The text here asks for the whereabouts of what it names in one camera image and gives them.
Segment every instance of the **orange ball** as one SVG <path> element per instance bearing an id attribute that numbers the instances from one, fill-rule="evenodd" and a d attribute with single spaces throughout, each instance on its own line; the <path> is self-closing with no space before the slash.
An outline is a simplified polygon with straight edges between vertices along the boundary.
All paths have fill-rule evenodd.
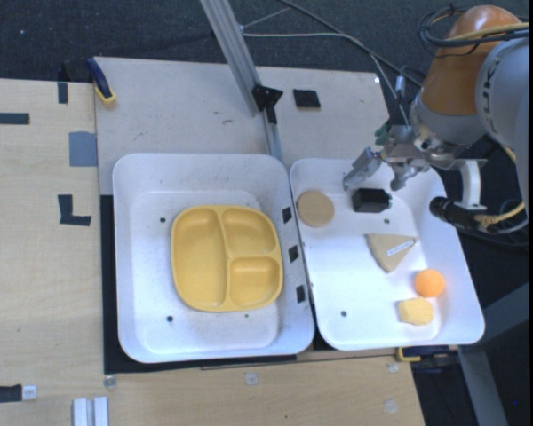
<path id="1" fill-rule="evenodd" d="M 438 296 L 446 288 L 444 277 L 432 268 L 426 268 L 415 277 L 415 290 L 421 296 Z"/>

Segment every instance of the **white label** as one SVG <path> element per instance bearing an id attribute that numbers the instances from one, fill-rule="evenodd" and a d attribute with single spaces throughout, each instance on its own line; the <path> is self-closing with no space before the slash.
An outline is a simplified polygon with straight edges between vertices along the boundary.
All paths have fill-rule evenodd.
<path id="1" fill-rule="evenodd" d="M 401 243 L 399 246 L 395 246 L 394 248 L 391 248 L 387 251 L 388 256 L 392 256 L 394 253 L 397 253 L 399 251 L 402 251 L 405 248 L 409 248 L 412 245 L 415 244 L 414 240 L 407 240 L 404 243 Z"/>

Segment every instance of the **black square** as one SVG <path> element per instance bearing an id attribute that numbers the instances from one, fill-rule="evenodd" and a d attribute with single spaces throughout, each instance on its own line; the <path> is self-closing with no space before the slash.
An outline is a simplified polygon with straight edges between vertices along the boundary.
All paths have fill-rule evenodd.
<path id="1" fill-rule="evenodd" d="M 305 107 L 310 109 L 320 108 L 320 100 L 315 90 L 294 90 L 294 101 L 296 107 Z"/>

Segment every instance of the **black floor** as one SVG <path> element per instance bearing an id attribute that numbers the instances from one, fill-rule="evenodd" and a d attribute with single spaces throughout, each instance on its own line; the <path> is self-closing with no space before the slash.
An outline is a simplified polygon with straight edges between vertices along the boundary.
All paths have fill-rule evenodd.
<path id="1" fill-rule="evenodd" d="M 417 28 L 430 12 L 450 4 L 494 4 L 529 16 L 529 0 L 229 1 L 244 26 L 294 4 L 289 11 L 249 25 L 247 31 L 305 33 L 338 28 L 373 51 L 393 83 L 396 68 L 429 68 L 432 58 L 419 41 Z M 210 32 L 198 0 L 0 0 L 0 77 L 55 81 L 63 61 L 83 64 L 92 56 L 224 62 Z M 366 51 L 337 38 L 247 40 L 257 65 L 378 72 Z M 76 75 L 87 76 L 84 65 Z M 393 109 L 394 98 L 382 83 L 386 103 Z M 409 84 L 409 95 L 417 91 L 416 84 Z M 482 168 L 482 201 L 494 210 L 517 201 L 514 166 L 503 151 L 487 139 L 471 151 L 489 159 Z M 459 194 L 457 177 L 445 175 L 443 180 L 448 193 Z M 529 282 L 529 246 L 522 245 L 527 233 L 506 239 L 505 246 L 471 235 L 460 237 L 482 307 Z M 461 367 L 457 361 L 445 363 L 435 370 L 415 367 L 426 425 L 475 425 Z M 509 425 L 530 424 L 529 326 L 490 351 L 489 363 Z"/>

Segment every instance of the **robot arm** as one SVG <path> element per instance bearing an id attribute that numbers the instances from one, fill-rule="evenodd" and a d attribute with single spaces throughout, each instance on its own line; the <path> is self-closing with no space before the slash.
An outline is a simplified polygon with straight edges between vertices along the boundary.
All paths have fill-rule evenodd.
<path id="1" fill-rule="evenodd" d="M 456 204 L 451 210 L 453 224 L 470 226 L 478 224 L 472 214 L 485 209 L 480 204 L 479 174 L 485 161 L 458 156 L 484 134 L 516 160 L 528 210 L 529 24 L 496 6 L 460 12 L 448 39 L 435 40 L 441 47 L 411 104 L 408 124 L 382 129 L 383 150 L 376 153 L 366 148 L 344 176 L 343 187 L 357 187 L 381 163 L 393 170 L 393 191 L 431 166 L 459 170 L 464 183 L 462 201 L 436 201 L 431 211 L 448 220 L 448 206 Z M 438 12 L 428 22 L 446 16 Z M 421 37 L 428 36 L 428 28 L 421 28 Z"/>

